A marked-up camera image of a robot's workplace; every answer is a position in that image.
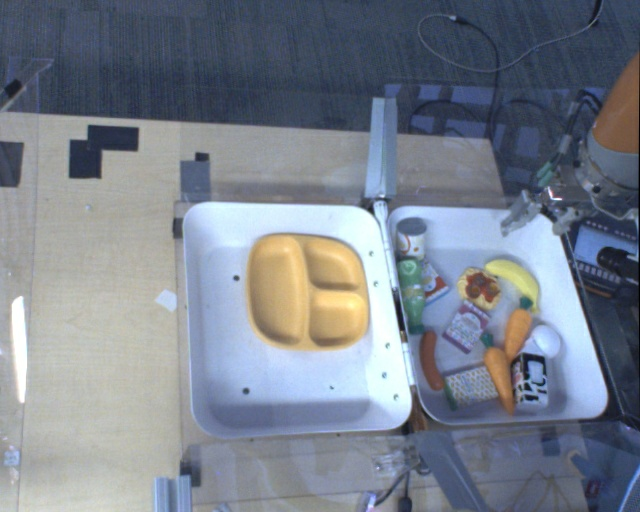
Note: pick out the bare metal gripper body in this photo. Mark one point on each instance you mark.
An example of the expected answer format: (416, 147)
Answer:
(597, 192)

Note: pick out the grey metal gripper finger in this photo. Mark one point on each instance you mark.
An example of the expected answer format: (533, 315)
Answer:
(565, 221)
(520, 212)

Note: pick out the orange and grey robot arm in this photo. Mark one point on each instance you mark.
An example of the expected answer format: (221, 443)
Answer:
(620, 125)

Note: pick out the yellow banana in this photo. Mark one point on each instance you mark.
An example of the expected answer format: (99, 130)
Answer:
(520, 279)

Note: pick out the pizza slice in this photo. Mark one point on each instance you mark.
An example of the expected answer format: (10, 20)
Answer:
(479, 289)

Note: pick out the white and orange can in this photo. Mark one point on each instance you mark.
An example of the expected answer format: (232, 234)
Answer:
(411, 240)

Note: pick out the red and white packet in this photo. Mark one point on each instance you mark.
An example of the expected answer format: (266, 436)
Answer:
(435, 286)

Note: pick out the orange carrot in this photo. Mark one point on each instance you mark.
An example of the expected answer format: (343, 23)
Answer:
(500, 372)
(518, 330)

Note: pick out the white egg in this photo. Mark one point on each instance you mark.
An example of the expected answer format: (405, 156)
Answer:
(546, 340)

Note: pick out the pink carton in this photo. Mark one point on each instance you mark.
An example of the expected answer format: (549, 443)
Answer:
(466, 327)

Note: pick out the green bottle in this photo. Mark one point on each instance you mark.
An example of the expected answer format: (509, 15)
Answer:
(413, 295)

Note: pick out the black and white milk carton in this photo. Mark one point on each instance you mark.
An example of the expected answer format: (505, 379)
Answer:
(530, 382)

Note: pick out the brown sausage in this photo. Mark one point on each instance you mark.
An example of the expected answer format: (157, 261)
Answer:
(430, 360)

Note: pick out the white plastic tray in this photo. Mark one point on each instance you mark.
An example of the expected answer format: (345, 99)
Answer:
(565, 395)
(300, 390)

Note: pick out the green and white patterned box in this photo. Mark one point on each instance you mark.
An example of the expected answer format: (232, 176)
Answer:
(470, 387)

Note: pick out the orange divided plate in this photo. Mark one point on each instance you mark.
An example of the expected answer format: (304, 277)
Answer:
(280, 295)

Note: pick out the black cylinder on white bracket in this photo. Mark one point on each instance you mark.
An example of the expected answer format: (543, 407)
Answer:
(620, 262)

